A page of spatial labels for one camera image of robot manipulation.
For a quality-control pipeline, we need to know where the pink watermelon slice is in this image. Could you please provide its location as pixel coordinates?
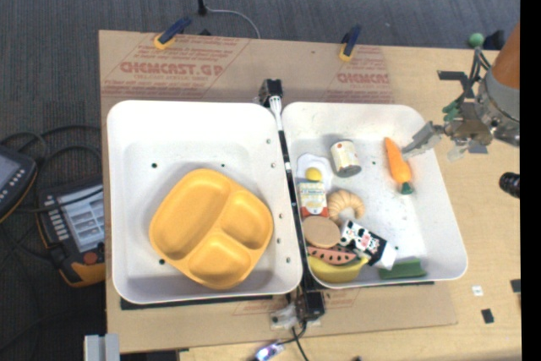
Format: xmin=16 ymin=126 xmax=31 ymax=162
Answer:
xmin=305 ymin=245 xmax=360 ymax=268

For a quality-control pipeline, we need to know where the tan croissant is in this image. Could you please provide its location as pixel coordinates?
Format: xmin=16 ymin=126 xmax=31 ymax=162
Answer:
xmin=326 ymin=188 xmax=366 ymax=226

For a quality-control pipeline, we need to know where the small white can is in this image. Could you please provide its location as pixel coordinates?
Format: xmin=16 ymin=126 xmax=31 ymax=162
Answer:
xmin=329 ymin=139 xmax=363 ymax=178

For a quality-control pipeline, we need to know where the thin black and white rod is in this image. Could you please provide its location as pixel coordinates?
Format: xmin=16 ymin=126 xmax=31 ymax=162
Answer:
xmin=268 ymin=95 xmax=314 ymax=293

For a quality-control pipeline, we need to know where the white plastic tray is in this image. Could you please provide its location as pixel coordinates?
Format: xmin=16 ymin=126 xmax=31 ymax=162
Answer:
xmin=106 ymin=98 xmax=303 ymax=305
xmin=280 ymin=101 xmax=469 ymax=290

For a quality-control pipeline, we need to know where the orange carrot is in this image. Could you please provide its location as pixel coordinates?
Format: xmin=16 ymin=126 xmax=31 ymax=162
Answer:
xmin=383 ymin=136 xmax=416 ymax=196

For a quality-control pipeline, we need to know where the yellow banana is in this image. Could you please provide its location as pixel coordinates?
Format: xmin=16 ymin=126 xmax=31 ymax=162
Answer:
xmin=307 ymin=254 xmax=370 ymax=285

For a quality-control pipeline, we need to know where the black block with thin wires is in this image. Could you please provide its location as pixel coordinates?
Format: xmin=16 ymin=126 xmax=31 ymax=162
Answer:
xmin=258 ymin=77 xmax=285 ymax=107
xmin=294 ymin=289 xmax=327 ymax=320

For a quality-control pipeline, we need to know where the brown cardboard board red print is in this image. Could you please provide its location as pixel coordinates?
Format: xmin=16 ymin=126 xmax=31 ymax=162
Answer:
xmin=97 ymin=29 xmax=460 ymax=354

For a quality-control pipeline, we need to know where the brown round biscuit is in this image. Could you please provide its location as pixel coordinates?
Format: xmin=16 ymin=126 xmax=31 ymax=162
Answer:
xmin=301 ymin=215 xmax=342 ymax=250

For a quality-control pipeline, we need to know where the black and white cow carton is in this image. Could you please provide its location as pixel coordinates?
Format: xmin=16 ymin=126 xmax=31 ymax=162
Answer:
xmin=338 ymin=219 xmax=399 ymax=271

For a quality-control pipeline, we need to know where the yellow divided plate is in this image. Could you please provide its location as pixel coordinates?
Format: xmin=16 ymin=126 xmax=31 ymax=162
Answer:
xmin=148 ymin=167 xmax=276 ymax=291

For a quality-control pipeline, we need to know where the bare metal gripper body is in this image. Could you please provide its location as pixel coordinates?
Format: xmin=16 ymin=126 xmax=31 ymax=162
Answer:
xmin=442 ymin=96 xmax=522 ymax=148

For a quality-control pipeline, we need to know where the red and white carton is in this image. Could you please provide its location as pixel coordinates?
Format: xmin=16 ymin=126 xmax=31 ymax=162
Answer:
xmin=295 ymin=178 xmax=331 ymax=221

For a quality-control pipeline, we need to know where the green flat block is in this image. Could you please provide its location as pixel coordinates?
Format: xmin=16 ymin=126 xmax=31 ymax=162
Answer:
xmin=376 ymin=258 xmax=428 ymax=281

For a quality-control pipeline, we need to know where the white and yellow fried egg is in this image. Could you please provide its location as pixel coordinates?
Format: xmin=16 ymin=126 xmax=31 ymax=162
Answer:
xmin=295 ymin=152 xmax=335 ymax=183

